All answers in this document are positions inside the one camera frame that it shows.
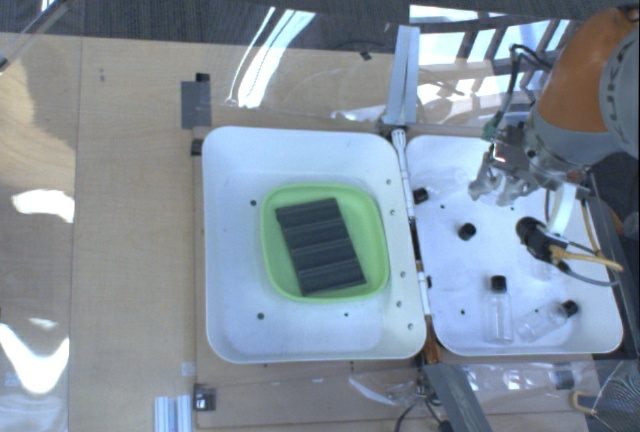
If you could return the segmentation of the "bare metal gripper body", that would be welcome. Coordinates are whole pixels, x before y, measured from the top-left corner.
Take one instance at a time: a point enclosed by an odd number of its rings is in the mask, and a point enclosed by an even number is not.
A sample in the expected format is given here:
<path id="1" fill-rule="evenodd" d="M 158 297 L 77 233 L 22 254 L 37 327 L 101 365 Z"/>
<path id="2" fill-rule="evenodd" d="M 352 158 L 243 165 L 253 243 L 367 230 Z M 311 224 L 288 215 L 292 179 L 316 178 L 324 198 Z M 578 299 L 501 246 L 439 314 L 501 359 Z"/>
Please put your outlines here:
<path id="1" fill-rule="evenodd" d="M 584 166 L 553 155 L 524 122 L 507 124 L 497 133 L 490 166 L 503 176 L 501 194 L 531 194 L 538 189 L 556 191 L 565 183 L 580 186 L 587 172 Z"/>

